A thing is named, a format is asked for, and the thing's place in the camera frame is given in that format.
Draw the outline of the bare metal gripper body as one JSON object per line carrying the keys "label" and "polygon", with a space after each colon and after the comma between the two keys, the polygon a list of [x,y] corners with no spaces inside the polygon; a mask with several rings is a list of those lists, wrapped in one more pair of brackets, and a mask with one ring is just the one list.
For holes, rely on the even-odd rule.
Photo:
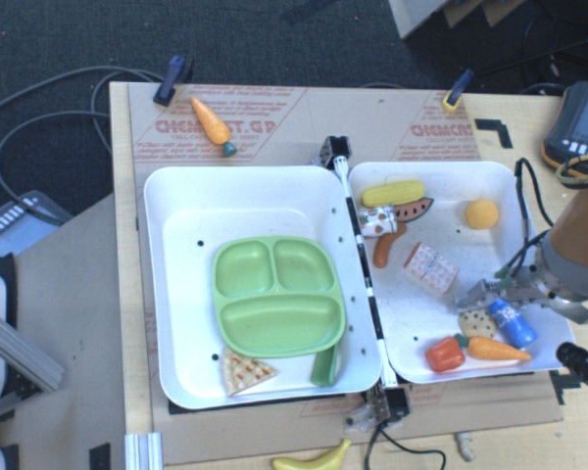
{"label": "bare metal gripper body", "polygon": [[588,324],[588,267],[572,265],[553,271],[524,266],[515,277],[495,282],[495,293],[508,302],[536,303],[577,324]]}

